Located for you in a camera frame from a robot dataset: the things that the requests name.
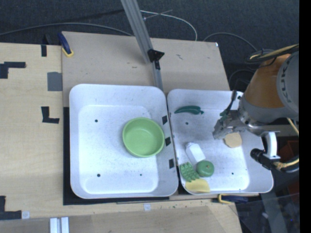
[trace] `gray tape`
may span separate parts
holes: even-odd
[[[48,91],[62,91],[63,76],[59,72],[48,72]]]

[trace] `wooden table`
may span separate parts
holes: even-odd
[[[26,68],[9,68],[8,78],[0,79],[0,196],[6,196],[6,211],[28,211],[30,218],[41,218],[0,221],[0,228],[4,232],[5,229],[19,232],[28,227],[31,229],[32,225],[42,225],[43,229],[47,218],[69,216],[73,232],[152,232],[156,229],[157,232],[207,229],[210,232],[241,232],[234,205],[213,203],[209,196],[176,193],[168,201],[149,202],[151,211],[148,212],[144,211],[143,202],[63,205],[63,107],[68,101],[67,95],[63,97],[63,94],[81,82],[152,85],[151,70],[141,59],[133,58],[139,56],[133,37],[64,34],[76,50],[76,57],[71,59],[62,55],[60,46],[46,46],[47,56],[42,56],[44,48],[40,45],[0,44],[0,64],[26,62]],[[118,58],[110,56],[110,61],[100,66],[101,71],[108,69],[111,74],[103,75],[105,78],[93,71],[99,68],[98,65],[94,67],[96,59],[89,59],[87,70],[79,67],[75,73],[82,70],[85,77],[90,71],[97,80],[83,80],[81,74],[70,75],[72,71],[68,68],[81,61],[74,43],[80,36],[110,42],[110,46],[105,44],[101,49],[102,53],[106,50],[106,54],[110,54],[111,48],[119,48],[116,54],[120,54],[118,42],[126,53],[126,42],[132,46],[130,52],[134,55],[120,57],[123,65],[119,60],[115,75],[111,65],[115,62],[113,58]],[[220,53],[214,43],[152,40],[157,50],[166,53],[160,61],[166,93],[175,88],[229,90]],[[127,75],[120,76],[118,72],[124,66],[128,67]],[[63,73],[63,91],[49,90],[48,73]],[[49,107],[49,116],[59,118],[59,123],[42,122],[43,106]]]

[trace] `table top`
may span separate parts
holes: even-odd
[[[79,38],[79,33],[66,34],[65,36],[68,37],[73,49],[76,49],[76,56],[78,56],[79,50],[74,48],[74,42]],[[81,36],[95,38],[100,36],[101,40],[106,39],[111,46],[116,48],[120,47],[120,44],[124,45],[125,41],[127,42],[125,45],[130,43],[134,45],[133,40],[135,40],[128,36],[125,40],[121,40],[119,36],[111,35],[81,34]],[[220,53],[215,44],[164,39],[152,40],[154,46],[157,46],[159,50],[170,53],[166,53],[166,59],[163,58],[163,61],[160,62],[166,93],[171,89],[178,88],[179,85],[180,88],[188,89],[229,90]],[[139,48],[138,45],[134,46],[131,48],[131,52],[137,56]],[[2,53],[0,64],[4,62],[26,63],[26,68],[9,68],[8,78],[0,79],[0,159],[2,160],[0,195],[6,196],[5,210],[29,211],[31,218],[94,214],[113,216],[115,213],[122,213],[123,218],[131,218],[145,213],[143,202],[63,205],[63,107],[66,107],[68,99],[66,92],[69,88],[80,82],[84,83],[84,81],[77,75],[70,77],[72,71],[67,68],[72,66],[72,63],[79,61],[79,58],[65,59],[60,46],[46,46],[46,56],[44,56],[44,49],[45,47],[40,45],[0,43],[0,52]],[[124,65],[129,66],[129,74],[123,75],[122,79],[130,84],[136,84],[138,80],[140,82],[138,85],[152,85],[151,71],[144,68],[145,64],[141,60],[128,64],[129,58],[131,57],[127,56],[123,59]],[[207,66],[206,60],[211,58],[217,64]],[[89,66],[92,67],[94,61],[89,59],[89,63]],[[101,66],[103,71],[108,69],[112,76],[106,76],[106,80],[98,79],[94,83],[124,84],[120,79],[117,82],[110,80],[114,76],[111,69],[112,64],[113,61]],[[116,72],[120,71],[124,65],[117,65]],[[176,75],[178,71],[182,71],[182,75]],[[48,84],[51,73],[63,74],[63,91],[51,89]],[[149,77],[147,81],[144,80],[144,75]],[[131,77],[133,78],[132,82],[129,82],[128,79]],[[85,83],[92,83],[92,79],[85,80]],[[42,122],[42,107],[49,107],[49,117],[59,118],[59,122]],[[161,217],[167,215],[176,222],[176,225],[178,217],[173,216],[173,209],[176,209],[176,213],[178,211],[179,215],[194,212],[203,215],[203,217],[210,215],[210,218],[216,218],[214,220],[215,232],[221,232],[217,231],[219,227],[223,232],[241,232],[239,219],[233,207],[213,203],[208,198],[208,196],[182,196],[176,193],[168,201],[149,203],[155,215],[157,213],[160,213]],[[201,226],[197,222],[195,224],[193,222],[196,221],[190,223],[190,227],[193,229],[207,227],[206,220],[201,221]]]

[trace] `white cylinder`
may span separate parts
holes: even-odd
[[[188,142],[186,144],[186,154],[193,165],[197,164],[202,160],[205,160],[205,155],[202,149],[200,148],[199,144],[194,142]]]

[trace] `white rectangular object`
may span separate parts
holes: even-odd
[[[157,122],[171,139],[164,93],[151,86],[79,84],[69,95],[70,183],[84,199],[165,197],[178,187],[173,144],[156,156],[137,158],[122,130],[137,117]]]
[[[188,142],[198,143],[206,160],[214,164],[214,174],[202,178],[210,187],[210,192],[206,194],[265,193],[272,189],[271,172],[250,156],[252,149],[263,149],[260,137],[245,131],[240,134],[242,145],[234,149],[229,148],[223,140],[213,138],[212,132],[220,118],[219,114],[231,101],[230,91],[175,89],[168,94],[167,100],[178,164],[190,161],[185,149]],[[235,100],[232,109],[237,109],[238,103],[239,100]],[[174,113],[188,105],[200,106],[204,113]],[[183,177],[181,183],[185,188],[186,180]],[[203,194],[188,192],[194,195]]]

